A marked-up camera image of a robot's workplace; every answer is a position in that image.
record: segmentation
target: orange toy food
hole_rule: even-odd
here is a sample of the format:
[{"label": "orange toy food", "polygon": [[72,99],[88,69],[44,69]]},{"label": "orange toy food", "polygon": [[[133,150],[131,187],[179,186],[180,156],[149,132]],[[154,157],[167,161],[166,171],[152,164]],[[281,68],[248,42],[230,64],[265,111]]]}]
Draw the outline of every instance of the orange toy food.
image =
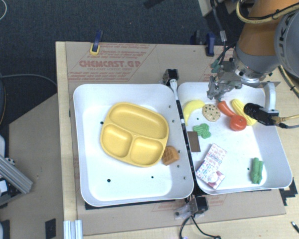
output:
[{"label": "orange toy food", "polygon": [[162,160],[164,165],[169,165],[175,161],[178,161],[179,155],[177,150],[173,146],[166,146]]},{"label": "orange toy food", "polygon": [[218,109],[225,115],[230,117],[229,126],[234,131],[244,130],[247,126],[247,121],[244,117],[235,114],[226,104],[225,101],[221,101],[217,105]]}]

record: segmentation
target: blue clamp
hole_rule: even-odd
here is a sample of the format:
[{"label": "blue clamp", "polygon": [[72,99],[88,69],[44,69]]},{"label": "blue clamp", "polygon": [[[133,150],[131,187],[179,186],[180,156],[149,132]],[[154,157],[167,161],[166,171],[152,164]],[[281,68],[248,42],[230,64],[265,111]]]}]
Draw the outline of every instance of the blue clamp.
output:
[{"label": "blue clamp", "polygon": [[103,30],[98,30],[96,32],[94,43],[92,43],[91,48],[90,48],[91,55],[96,56],[99,54],[99,51],[100,51],[99,43],[102,40],[102,36],[103,36]]},{"label": "blue clamp", "polygon": [[206,35],[206,56],[213,57],[214,54],[214,45],[215,45],[215,35],[213,32],[209,32]]}]

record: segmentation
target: table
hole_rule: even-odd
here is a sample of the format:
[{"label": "table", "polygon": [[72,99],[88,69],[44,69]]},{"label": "table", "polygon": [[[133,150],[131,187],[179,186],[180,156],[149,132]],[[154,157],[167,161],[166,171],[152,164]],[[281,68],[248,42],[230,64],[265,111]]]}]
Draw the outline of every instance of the table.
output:
[{"label": "table", "polygon": [[[175,57],[179,60],[186,60],[191,63],[197,59],[197,55],[187,56],[185,51],[190,50],[198,57],[204,59],[204,46],[185,45],[179,49],[180,45],[164,45],[163,48],[171,49]],[[66,42],[56,42],[57,59],[57,81],[58,81],[58,102],[59,102],[59,120],[60,120],[60,146],[61,146],[61,164],[62,164],[62,190],[63,190],[63,212],[64,220],[74,221],[77,219],[76,192],[74,185],[73,169],[73,150],[71,139],[71,121],[69,117],[69,92],[68,92],[68,74],[66,58]],[[277,87],[276,109],[280,111],[283,117],[299,114],[299,100],[289,90],[287,84],[283,81],[281,75],[276,70],[271,77],[272,81],[280,81]],[[293,123],[299,123],[299,119],[293,120]],[[299,226],[299,128],[280,129],[279,135],[289,160],[291,170],[295,179],[298,194],[295,198],[287,199],[286,214],[271,217],[261,217],[253,219],[241,219],[234,221],[213,222],[202,224],[201,229],[212,235],[221,235],[223,238],[297,238],[299,235],[291,226],[294,221]],[[103,234],[85,236],[87,239],[115,239],[115,238],[178,238],[179,226],[159,229]],[[183,230],[183,236],[189,238],[201,238],[200,232],[194,225],[188,225]]]}]

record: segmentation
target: toy banana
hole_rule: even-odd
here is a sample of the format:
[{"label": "toy banana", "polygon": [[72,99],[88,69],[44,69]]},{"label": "toy banana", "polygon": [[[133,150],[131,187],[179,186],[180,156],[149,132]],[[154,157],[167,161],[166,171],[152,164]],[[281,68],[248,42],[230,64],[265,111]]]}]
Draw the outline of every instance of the toy banana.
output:
[{"label": "toy banana", "polygon": [[203,108],[204,105],[205,105],[205,103],[202,100],[192,100],[192,101],[189,101],[185,105],[185,107],[183,109],[185,125],[187,125],[187,121],[188,121],[190,114],[196,109]]}]

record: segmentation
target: metal bracket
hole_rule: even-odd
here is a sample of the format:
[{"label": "metal bracket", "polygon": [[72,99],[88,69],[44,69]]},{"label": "metal bracket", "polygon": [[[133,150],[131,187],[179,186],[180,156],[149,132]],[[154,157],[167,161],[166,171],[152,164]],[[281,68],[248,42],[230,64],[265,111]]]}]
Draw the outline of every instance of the metal bracket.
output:
[{"label": "metal bracket", "polygon": [[226,92],[242,88],[239,76],[234,73],[233,63],[224,61],[223,68],[218,68],[217,76],[210,76],[207,96],[210,100],[221,99]]},{"label": "metal bracket", "polygon": [[23,173],[16,169],[9,161],[0,155],[0,175],[14,186],[20,194],[14,196],[2,195],[0,197],[0,206],[6,204],[11,199],[19,197],[22,194],[30,192],[33,182],[29,180]]},{"label": "metal bracket", "polygon": [[64,239],[83,239],[82,221],[63,222]]},{"label": "metal bracket", "polygon": [[276,86],[274,82],[267,82],[267,84],[264,85],[265,90],[265,96],[266,96],[266,102],[264,109],[266,111],[271,112],[277,112],[275,110],[276,106]]},{"label": "metal bracket", "polygon": [[175,220],[184,220],[190,216],[196,214],[202,214],[208,210],[207,199],[205,197],[199,196],[194,197],[184,206],[178,208],[174,212]]}]

